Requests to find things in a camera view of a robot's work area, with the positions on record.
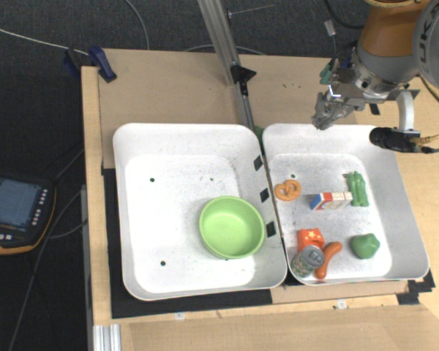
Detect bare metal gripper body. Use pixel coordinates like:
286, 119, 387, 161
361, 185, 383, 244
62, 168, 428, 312
314, 67, 410, 116

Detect green toy bottles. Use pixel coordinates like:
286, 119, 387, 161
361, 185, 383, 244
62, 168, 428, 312
345, 170, 370, 208

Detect red white blue carton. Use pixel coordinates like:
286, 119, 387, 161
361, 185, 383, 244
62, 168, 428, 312
309, 191, 353, 211

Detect orange pretzel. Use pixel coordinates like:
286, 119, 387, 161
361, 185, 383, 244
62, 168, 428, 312
274, 179, 302, 202

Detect white plastic tray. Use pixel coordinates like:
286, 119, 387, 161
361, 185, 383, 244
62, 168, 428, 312
262, 122, 431, 287
112, 122, 289, 302

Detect orange carton with star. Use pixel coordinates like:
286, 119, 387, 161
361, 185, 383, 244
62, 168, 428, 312
296, 227, 325, 254

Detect green bell pepper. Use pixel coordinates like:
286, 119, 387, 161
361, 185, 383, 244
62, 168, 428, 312
349, 233, 381, 260

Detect orange sausage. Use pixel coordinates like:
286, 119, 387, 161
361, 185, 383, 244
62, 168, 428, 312
314, 241, 343, 280

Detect green bowl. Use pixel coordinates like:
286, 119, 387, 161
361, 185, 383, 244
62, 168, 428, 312
198, 195, 266, 260

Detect small green can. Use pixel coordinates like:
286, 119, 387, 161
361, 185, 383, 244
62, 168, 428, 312
290, 245, 326, 279

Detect pale wooden board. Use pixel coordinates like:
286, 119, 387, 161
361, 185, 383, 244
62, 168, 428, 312
80, 48, 439, 321

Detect black cylinder on white bracket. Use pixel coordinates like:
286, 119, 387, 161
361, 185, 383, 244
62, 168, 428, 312
369, 89, 422, 154

